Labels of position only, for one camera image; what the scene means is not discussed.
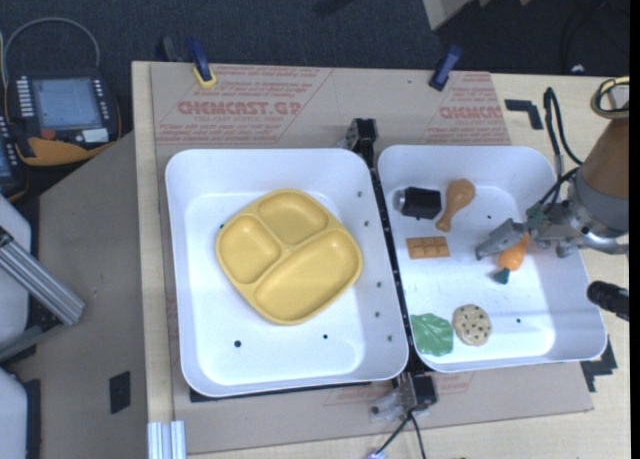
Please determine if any brown cardboard board red print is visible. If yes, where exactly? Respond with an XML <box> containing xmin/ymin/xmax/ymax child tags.
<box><xmin>149</xmin><ymin>62</ymin><xmax>596</xmax><ymax>456</ymax></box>

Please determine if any orange carrot with green top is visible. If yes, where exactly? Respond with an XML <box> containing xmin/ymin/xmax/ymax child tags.
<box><xmin>493</xmin><ymin>231</ymin><xmax>531</xmax><ymax>285</ymax></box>

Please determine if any black block with thin wires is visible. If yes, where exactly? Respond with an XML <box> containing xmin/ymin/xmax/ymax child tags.
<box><xmin>399</xmin><ymin>374</ymin><xmax>440</xmax><ymax>409</ymax></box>
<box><xmin>348</xmin><ymin>117</ymin><xmax>379</xmax><ymax>154</ymax></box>

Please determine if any orange rectangular biscuit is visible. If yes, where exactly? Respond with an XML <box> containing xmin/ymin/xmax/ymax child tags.
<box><xmin>405</xmin><ymin>235</ymin><xmax>451</xmax><ymax>261</ymax></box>

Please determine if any thin black and white rod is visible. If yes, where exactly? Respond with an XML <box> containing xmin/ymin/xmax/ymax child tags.
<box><xmin>360</xmin><ymin>139</ymin><xmax>417</xmax><ymax>376</ymax></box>

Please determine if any green lettuce leaf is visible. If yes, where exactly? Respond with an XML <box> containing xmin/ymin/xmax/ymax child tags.
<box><xmin>409</xmin><ymin>312</ymin><xmax>456</xmax><ymax>359</ymax></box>

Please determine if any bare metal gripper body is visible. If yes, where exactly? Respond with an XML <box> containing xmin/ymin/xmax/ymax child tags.
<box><xmin>521</xmin><ymin>202</ymin><xmax>629</xmax><ymax>259</ymax></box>

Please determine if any beige chocolate chip cookie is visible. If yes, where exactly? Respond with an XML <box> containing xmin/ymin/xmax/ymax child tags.
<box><xmin>451</xmin><ymin>303</ymin><xmax>493</xmax><ymax>347</ymax></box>

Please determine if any white plastic tray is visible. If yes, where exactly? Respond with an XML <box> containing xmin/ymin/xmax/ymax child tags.
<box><xmin>376</xmin><ymin>144</ymin><xmax>609</xmax><ymax>374</ymax></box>
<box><xmin>164</xmin><ymin>147</ymin><xmax>411</xmax><ymax>399</ymax></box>

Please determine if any black cylinder on white bracket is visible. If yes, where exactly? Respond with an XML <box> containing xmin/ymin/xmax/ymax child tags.
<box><xmin>586</xmin><ymin>280</ymin><xmax>630</xmax><ymax>322</ymax></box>

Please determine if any black can with silver end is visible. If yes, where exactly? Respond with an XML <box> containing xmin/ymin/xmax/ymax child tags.
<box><xmin>392</xmin><ymin>186</ymin><xmax>444</xmax><ymax>221</ymax></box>

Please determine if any tan toy chicken drumstick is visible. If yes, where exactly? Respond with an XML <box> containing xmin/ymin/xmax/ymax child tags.
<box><xmin>434</xmin><ymin>178</ymin><xmax>477</xmax><ymax>234</ymax></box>

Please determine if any yellow divided plate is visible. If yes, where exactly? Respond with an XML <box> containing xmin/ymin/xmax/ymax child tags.
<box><xmin>214</xmin><ymin>188</ymin><xmax>364</xmax><ymax>327</ymax></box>

